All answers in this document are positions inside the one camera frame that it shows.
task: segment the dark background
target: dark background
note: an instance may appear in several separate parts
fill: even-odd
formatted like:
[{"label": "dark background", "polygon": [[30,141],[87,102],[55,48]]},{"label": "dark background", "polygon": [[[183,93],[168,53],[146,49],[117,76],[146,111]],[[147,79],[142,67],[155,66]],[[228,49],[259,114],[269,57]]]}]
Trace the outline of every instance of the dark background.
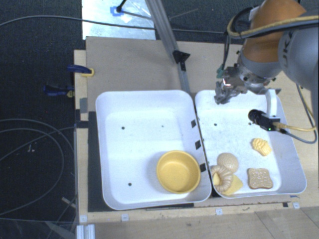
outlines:
[{"label": "dark background", "polygon": [[[162,0],[174,28],[225,31],[229,20],[243,8],[263,0]],[[306,10],[318,9],[319,0],[302,0]],[[0,0],[0,23],[27,15],[64,15],[81,18],[81,0]],[[214,34],[176,33],[177,40],[222,42]],[[56,128],[73,126],[74,99],[49,97],[43,86],[71,86],[66,66],[73,63],[73,50],[84,49],[82,25],[61,19],[28,19],[0,27],[0,120],[27,118]],[[50,132],[31,122],[0,122],[0,131],[28,127]],[[65,132],[73,142],[73,132]],[[38,137],[27,131],[0,134],[0,158],[21,144]],[[57,137],[64,151],[65,168],[58,185],[40,201],[0,218],[55,221],[74,198],[74,156],[65,141]],[[41,196],[57,179],[61,160],[58,148],[48,138],[27,146],[0,162],[0,213]],[[69,208],[62,221],[73,221]]]}]

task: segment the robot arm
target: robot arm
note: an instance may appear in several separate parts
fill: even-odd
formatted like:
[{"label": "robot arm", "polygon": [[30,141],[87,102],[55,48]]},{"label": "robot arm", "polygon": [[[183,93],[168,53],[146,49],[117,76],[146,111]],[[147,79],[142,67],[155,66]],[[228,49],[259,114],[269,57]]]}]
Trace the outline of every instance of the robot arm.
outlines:
[{"label": "robot arm", "polygon": [[[250,29],[299,16],[317,15],[294,0],[265,0],[254,9]],[[266,86],[281,71],[312,92],[313,111],[318,125],[318,20],[311,28],[272,32],[246,39],[237,64],[222,72],[216,83],[215,101],[225,104],[232,97],[246,93],[265,94]]]}]

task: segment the wooden table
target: wooden table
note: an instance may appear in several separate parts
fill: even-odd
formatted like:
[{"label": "wooden table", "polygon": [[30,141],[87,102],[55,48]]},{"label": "wooden table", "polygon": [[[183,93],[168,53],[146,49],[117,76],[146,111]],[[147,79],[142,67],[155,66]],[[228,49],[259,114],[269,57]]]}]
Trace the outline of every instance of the wooden table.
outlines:
[{"label": "wooden table", "polygon": [[[191,54],[186,68],[192,96],[200,90],[214,89],[223,45],[178,45],[181,51]],[[240,48],[231,46],[228,66],[236,62]],[[160,41],[89,37],[86,50],[74,52],[74,63],[93,65],[97,82],[105,82],[98,86],[75,74],[75,107],[81,121],[88,120],[88,111],[95,109],[95,99],[104,91],[180,89],[176,65],[169,61]],[[296,85],[281,73],[270,87],[282,88],[279,98],[287,123],[309,126]],[[304,95],[310,104],[310,93],[304,90]],[[313,137],[307,132],[298,135]],[[308,183],[301,194],[234,200],[209,198],[184,209],[88,212],[88,129],[77,128],[79,222],[95,224],[96,238],[315,238],[319,235],[318,143],[294,143]]]}]

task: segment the yellow bowl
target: yellow bowl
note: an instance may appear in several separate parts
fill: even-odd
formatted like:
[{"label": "yellow bowl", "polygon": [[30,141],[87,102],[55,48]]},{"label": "yellow bowl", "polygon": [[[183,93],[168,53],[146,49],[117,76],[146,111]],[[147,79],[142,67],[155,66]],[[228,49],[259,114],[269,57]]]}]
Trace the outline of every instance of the yellow bowl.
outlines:
[{"label": "yellow bowl", "polygon": [[165,153],[158,161],[156,173],[160,184],[176,194],[193,191],[200,181],[196,159],[180,150]]}]

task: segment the blue tape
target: blue tape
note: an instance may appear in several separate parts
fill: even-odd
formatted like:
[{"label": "blue tape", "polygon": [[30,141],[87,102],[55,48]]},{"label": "blue tape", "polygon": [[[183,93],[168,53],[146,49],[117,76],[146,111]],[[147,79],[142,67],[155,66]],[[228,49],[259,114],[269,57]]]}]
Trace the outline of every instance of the blue tape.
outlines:
[{"label": "blue tape", "polygon": [[111,12],[111,14],[112,14],[114,17],[120,17],[120,16],[124,15],[123,12],[117,12],[117,11],[116,11],[116,6],[110,7],[110,12]]}]

